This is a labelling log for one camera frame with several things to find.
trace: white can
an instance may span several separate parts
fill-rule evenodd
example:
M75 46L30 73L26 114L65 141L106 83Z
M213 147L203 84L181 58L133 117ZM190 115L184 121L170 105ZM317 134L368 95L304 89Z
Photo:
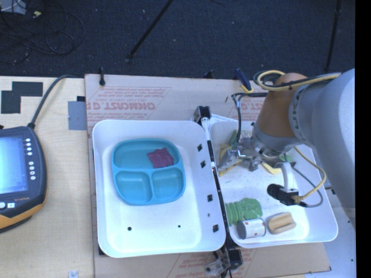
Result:
M237 232L241 239L262 237L266 231L265 223L261 218L237 222Z

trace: blue bowl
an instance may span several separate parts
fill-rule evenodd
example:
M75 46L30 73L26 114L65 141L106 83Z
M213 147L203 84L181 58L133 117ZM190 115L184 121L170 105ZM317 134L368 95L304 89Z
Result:
M112 151L111 166L118 195L130 205L169 203L186 189L183 161L167 140L122 141Z

